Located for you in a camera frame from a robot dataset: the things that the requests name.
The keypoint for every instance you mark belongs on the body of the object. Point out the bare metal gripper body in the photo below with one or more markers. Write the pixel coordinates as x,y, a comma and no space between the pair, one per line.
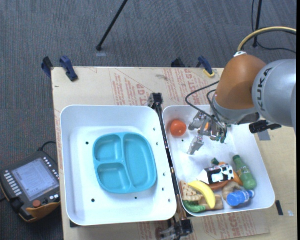
215,129

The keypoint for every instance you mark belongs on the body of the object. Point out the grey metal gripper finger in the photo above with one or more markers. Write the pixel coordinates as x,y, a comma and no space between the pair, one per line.
198,121
195,145

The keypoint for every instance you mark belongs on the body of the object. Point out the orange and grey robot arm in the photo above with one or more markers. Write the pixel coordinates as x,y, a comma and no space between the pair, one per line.
240,84

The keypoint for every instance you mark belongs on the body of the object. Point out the orange tomato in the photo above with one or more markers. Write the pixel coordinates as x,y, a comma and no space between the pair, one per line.
177,127

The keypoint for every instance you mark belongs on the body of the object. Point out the white plastic tray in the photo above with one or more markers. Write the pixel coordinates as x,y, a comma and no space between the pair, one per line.
79,159
240,146

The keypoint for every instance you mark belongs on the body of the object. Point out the black and white milk carton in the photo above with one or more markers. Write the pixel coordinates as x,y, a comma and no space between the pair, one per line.
218,174

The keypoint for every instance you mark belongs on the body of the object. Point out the yellow banana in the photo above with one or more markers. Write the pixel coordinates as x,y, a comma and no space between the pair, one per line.
206,191

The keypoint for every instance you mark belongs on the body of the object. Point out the tan waffle slice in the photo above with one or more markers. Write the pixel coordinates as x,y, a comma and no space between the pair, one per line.
188,192

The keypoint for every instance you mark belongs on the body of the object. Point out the brown croissant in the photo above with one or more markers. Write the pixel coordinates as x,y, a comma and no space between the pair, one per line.
228,187

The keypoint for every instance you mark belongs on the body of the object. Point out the green bottle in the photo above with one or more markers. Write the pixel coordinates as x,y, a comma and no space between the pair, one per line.
246,175

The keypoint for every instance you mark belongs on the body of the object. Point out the blue divided plate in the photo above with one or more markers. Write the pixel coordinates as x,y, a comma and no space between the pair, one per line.
139,159

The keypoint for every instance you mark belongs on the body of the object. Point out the green pea pod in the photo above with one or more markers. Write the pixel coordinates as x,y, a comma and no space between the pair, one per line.
193,207

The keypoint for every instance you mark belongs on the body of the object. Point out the tan bread slice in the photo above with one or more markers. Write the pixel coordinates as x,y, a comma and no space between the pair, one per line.
218,203

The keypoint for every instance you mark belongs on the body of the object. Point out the blue bottle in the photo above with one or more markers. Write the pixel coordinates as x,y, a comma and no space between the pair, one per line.
237,198

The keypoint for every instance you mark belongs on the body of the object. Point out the brown cardboard board red print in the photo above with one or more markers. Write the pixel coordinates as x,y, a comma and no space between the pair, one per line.
102,89

